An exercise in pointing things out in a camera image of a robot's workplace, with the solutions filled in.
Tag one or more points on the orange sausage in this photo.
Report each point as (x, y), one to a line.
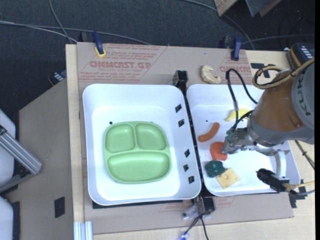
(211, 132)

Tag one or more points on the black cylinder on white bracket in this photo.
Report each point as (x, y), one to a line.
(277, 181)

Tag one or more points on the white plastic tray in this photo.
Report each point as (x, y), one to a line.
(250, 174)
(95, 139)

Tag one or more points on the green divided plate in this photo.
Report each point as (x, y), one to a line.
(137, 159)

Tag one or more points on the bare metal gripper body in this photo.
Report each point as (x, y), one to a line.
(241, 139)

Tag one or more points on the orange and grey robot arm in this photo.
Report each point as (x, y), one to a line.
(280, 109)

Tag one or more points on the brown cardboard board red print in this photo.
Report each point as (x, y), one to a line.
(155, 59)

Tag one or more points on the beige toy croissant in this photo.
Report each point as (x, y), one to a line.
(206, 74)

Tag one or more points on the yellow cheese slice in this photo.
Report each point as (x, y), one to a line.
(227, 179)

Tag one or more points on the orange carrot piece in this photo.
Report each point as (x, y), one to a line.
(216, 150)

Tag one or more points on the yellow banana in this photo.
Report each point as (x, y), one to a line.
(235, 114)

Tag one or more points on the green broccoli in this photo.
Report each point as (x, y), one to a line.
(213, 168)

